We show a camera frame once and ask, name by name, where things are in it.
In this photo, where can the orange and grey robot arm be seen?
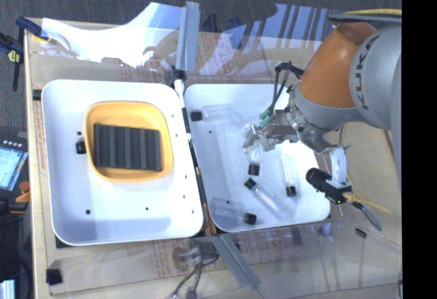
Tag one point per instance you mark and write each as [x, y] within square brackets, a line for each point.
[341, 65]

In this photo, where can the thin black and white rod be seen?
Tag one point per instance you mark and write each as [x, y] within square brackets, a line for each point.
[191, 144]

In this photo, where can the small black cap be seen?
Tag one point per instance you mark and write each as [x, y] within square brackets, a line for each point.
[81, 147]

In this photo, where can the clear bottle with black cap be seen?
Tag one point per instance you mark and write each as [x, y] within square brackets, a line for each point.
[289, 173]
[228, 211]
[268, 198]
[213, 112]
[254, 162]

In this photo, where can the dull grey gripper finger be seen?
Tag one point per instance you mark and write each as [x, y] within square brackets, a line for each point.
[253, 135]
[269, 144]

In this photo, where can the black cylinder on white bracket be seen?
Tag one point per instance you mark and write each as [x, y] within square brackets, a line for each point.
[322, 181]

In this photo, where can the yellow plastic tub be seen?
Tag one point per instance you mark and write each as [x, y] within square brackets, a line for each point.
[128, 112]

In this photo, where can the black ribbed rack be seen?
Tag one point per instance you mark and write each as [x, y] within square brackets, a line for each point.
[126, 146]

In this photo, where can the brown cardboard board, red print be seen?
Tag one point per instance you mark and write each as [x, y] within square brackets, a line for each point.
[102, 67]

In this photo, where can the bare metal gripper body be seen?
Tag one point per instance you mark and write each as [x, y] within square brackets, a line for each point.
[281, 128]

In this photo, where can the white plastic tray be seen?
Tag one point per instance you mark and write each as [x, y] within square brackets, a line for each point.
[225, 161]
[119, 209]

